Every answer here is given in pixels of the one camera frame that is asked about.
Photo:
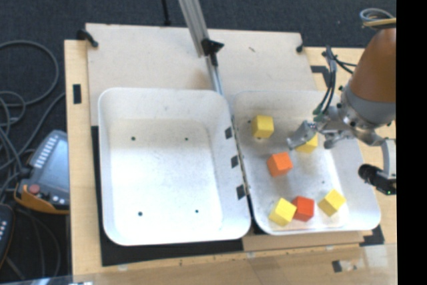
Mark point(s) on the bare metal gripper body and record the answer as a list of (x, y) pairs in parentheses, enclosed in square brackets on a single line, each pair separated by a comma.
[(347, 125)]

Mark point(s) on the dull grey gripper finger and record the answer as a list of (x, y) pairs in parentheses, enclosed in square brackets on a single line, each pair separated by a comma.
[(332, 141), (300, 136)]

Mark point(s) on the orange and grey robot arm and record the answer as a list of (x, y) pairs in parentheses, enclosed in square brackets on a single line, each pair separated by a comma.
[(375, 76)]

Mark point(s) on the yellow cube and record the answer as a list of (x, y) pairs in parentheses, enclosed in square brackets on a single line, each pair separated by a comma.
[(331, 202), (262, 126), (310, 145), (282, 212)]

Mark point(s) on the orange cube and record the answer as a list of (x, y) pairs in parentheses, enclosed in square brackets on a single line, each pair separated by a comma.
[(279, 164)]

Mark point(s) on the white plastic tray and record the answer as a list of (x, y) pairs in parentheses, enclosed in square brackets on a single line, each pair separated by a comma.
[(310, 177), (160, 170)]

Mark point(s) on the red cube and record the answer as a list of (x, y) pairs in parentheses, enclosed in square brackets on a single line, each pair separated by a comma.
[(304, 208)]

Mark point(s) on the pale wood board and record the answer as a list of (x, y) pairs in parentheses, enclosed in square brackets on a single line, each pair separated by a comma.
[(143, 56)]

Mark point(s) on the black cylinder on white bracket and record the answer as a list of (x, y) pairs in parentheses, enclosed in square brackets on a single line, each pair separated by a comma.
[(377, 177)]

